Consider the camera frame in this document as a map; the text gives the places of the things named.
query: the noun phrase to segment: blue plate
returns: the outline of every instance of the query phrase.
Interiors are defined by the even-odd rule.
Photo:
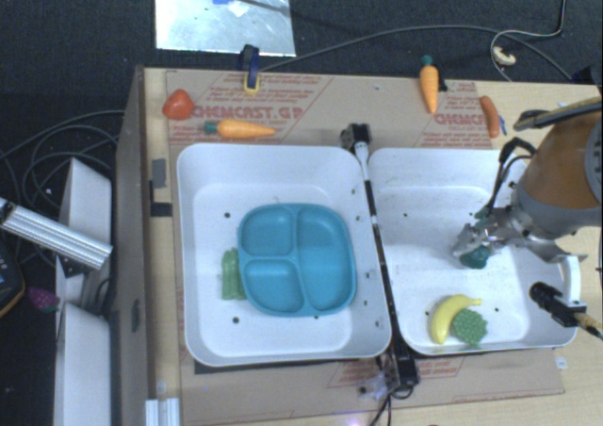
[[[356,293],[348,228],[324,206],[253,209],[238,227],[238,259],[247,298],[267,314],[332,314]]]

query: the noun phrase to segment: metal plate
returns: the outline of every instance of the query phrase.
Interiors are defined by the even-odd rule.
[[[295,56],[288,0],[155,0],[159,49]]]

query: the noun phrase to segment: black device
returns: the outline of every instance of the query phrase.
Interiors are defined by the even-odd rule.
[[[19,302],[25,292],[25,282],[19,266],[7,244],[0,238],[0,318]]]

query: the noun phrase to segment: orange carrot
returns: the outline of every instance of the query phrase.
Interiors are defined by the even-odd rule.
[[[497,107],[488,96],[480,98],[480,106],[483,114],[486,117],[486,125],[488,126],[488,135],[490,138],[496,138],[500,133],[500,119],[498,118]]]
[[[166,99],[161,111],[170,120],[185,120],[194,107],[195,104],[185,90],[175,90]]]
[[[421,90],[423,91],[423,98],[427,104],[427,109],[431,114],[437,109],[437,92],[439,89],[439,73],[437,68],[433,66],[433,60],[431,56],[423,56],[421,58],[423,67],[419,73],[419,81],[421,83]]]
[[[263,138],[276,133],[276,129],[262,126],[261,124],[248,123],[230,118],[222,120],[219,123],[205,123],[205,133],[215,133],[216,131],[223,138],[229,139]]]

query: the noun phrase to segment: black floor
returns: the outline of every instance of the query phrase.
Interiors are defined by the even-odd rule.
[[[478,25],[537,33],[556,28],[561,0],[289,0],[298,55],[387,29],[418,25]],[[136,64],[233,69],[230,55],[155,49],[154,0],[0,0],[0,149],[85,113],[123,109]],[[565,29],[551,40],[529,43],[557,61],[567,74],[593,66],[601,82],[602,0],[568,0]],[[492,34],[477,30],[421,30],[366,41],[282,68],[284,72],[416,76],[423,54],[433,55],[445,77],[500,80],[491,64]],[[523,46],[501,40],[518,64],[515,81],[565,82],[566,77]],[[278,62],[262,58],[261,64]],[[92,118],[115,135],[119,116]],[[81,150],[97,132],[75,129],[47,142],[40,154]],[[0,163],[0,196],[27,204],[32,198],[29,168],[36,141]],[[95,150],[112,166],[112,149]],[[14,169],[17,186],[8,164]],[[39,177],[56,163],[43,163]],[[97,167],[107,176],[111,171]],[[59,200],[64,173],[43,187]],[[53,214],[40,197],[33,205]],[[14,240],[8,240],[14,249]],[[27,284],[52,289],[54,271],[23,244],[18,251]],[[0,319],[0,426],[52,422],[54,316],[24,299]]]

